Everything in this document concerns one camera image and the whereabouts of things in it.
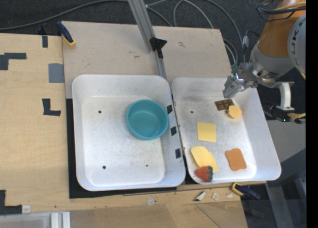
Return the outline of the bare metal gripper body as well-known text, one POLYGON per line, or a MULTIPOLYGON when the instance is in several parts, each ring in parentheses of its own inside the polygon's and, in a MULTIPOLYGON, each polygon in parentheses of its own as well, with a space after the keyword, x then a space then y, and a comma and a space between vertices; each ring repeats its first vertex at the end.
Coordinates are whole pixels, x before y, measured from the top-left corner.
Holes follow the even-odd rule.
POLYGON ((261 64, 240 63, 235 73, 235 82, 243 85, 244 88, 257 87, 262 84, 273 87, 276 83, 276 74, 269 72, 261 64))

